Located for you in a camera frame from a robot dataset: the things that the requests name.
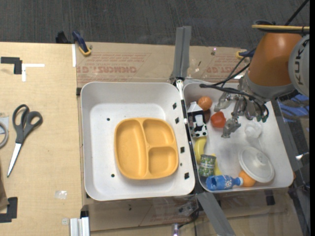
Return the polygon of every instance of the scissors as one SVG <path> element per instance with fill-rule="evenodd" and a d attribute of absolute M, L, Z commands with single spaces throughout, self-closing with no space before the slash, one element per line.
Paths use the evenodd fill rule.
<path fill-rule="evenodd" d="M 19 125 L 16 124 L 16 115 L 18 114 L 18 112 L 22 109 L 25 108 L 22 112 L 21 115 L 21 122 Z M 32 120 L 34 118 L 38 118 L 37 122 L 35 122 L 34 124 L 32 124 Z M 41 114 L 37 111 L 32 111 L 30 112 L 30 109 L 27 105 L 22 104 L 20 106 L 18 106 L 16 108 L 16 110 L 14 110 L 13 112 L 13 116 L 12 116 L 12 122 L 13 122 L 13 126 L 14 129 L 16 131 L 16 140 L 15 140 L 15 148 L 12 154 L 12 158 L 10 161 L 10 166 L 9 166 L 9 170 L 8 170 L 8 174 L 7 177 L 9 177 L 13 166 L 15 164 L 16 158 L 18 157 L 18 154 L 20 152 L 21 146 L 23 145 L 23 142 L 25 140 L 25 138 L 38 126 L 40 126 L 43 123 L 43 117 L 41 116 Z"/>

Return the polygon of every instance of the blue clamp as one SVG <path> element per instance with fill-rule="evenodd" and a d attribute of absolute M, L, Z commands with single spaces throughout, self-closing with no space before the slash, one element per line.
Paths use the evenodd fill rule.
<path fill-rule="evenodd" d="M 81 37 L 80 33 L 76 30 L 72 32 L 74 42 L 78 42 L 79 50 L 84 56 L 88 56 L 91 54 L 90 48 L 87 47 L 84 39 Z"/>

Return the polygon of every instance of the scissors blade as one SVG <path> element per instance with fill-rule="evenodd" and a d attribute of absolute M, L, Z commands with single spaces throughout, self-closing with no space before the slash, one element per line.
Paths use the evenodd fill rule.
<path fill-rule="evenodd" d="M 6 175 L 6 177 L 9 177 L 9 175 L 11 174 L 11 171 L 13 169 L 13 166 L 15 164 L 16 158 L 18 157 L 18 154 L 20 152 L 20 148 L 21 148 L 22 144 L 15 144 L 15 148 L 11 157 L 11 161 L 10 161 L 10 166 L 9 166 L 9 170 L 8 170 L 8 174 Z"/>

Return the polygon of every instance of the blue water bottle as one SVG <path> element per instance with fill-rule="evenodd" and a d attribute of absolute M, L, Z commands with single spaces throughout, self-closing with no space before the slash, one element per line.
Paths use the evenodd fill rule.
<path fill-rule="evenodd" d="M 241 186 L 243 183 L 241 177 L 232 178 L 228 175 L 209 176 L 206 179 L 206 185 L 211 191 L 231 189 L 234 185 Z"/>

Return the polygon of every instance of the orange fruit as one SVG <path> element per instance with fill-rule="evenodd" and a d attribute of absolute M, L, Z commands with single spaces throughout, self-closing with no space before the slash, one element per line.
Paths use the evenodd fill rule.
<path fill-rule="evenodd" d="M 241 170 L 238 176 L 244 180 L 244 187 L 252 187 L 256 183 L 256 180 L 247 175 L 244 170 Z"/>
<path fill-rule="evenodd" d="M 206 111 L 211 108 L 212 99 L 208 96 L 203 96 L 199 98 L 199 100 L 197 101 L 197 104 L 200 108 L 202 108 L 203 111 Z"/>

